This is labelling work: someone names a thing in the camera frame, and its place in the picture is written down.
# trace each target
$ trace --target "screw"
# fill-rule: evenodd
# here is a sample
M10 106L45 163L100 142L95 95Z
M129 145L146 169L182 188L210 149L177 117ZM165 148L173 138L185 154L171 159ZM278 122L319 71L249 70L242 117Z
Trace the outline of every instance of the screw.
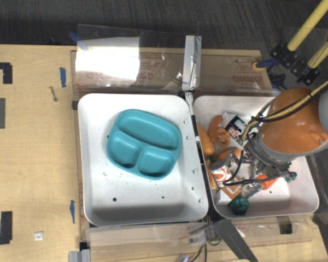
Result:
M57 98L55 96L54 88L52 86L50 86L49 89L51 91L51 94L52 94L52 97L53 97L54 101L57 102Z

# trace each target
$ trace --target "red object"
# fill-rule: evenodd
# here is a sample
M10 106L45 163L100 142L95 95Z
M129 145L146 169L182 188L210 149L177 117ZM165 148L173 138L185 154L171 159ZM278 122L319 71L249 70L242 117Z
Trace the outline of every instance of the red object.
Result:
M256 179L258 179L258 180L264 180L266 178L268 178L268 177L265 174L261 174ZM278 178L274 178L273 180L269 180L269 181L266 181L266 182L261 182L260 184L263 186L263 189L262 190L269 189L276 182L277 179Z

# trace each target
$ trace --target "yellow pole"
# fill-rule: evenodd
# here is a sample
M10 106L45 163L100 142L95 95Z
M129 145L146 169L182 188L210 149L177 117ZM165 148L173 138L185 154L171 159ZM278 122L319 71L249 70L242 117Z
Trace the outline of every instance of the yellow pole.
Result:
M319 64L328 56L328 41L314 54L314 56L307 62L312 69L318 67Z
M292 40L288 44L288 49L290 51L296 51L296 49L301 45L305 38L310 34L312 29L321 20L321 18L328 11L328 0L322 0L317 8L312 12L309 18L305 21L303 26L295 34Z

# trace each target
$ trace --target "blue plate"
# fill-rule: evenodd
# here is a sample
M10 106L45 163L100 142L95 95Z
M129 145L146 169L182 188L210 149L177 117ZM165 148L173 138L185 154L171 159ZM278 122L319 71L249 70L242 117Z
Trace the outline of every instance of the blue plate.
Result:
M107 155L120 169L159 180L174 168L181 143L181 133L172 123L148 112L126 110L109 134Z

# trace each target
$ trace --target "dark background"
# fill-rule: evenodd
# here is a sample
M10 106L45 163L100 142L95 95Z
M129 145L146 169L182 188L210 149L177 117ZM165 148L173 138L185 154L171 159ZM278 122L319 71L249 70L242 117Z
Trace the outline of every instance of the dark background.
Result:
M321 0L0 0L0 44L74 45L78 24L203 35L211 48L259 49L263 55L288 42ZM310 57L328 37L328 13L300 48ZM328 79L328 58L313 87ZM295 82L288 75L291 87ZM316 156L328 197L328 151ZM327 212L318 211L328 249Z

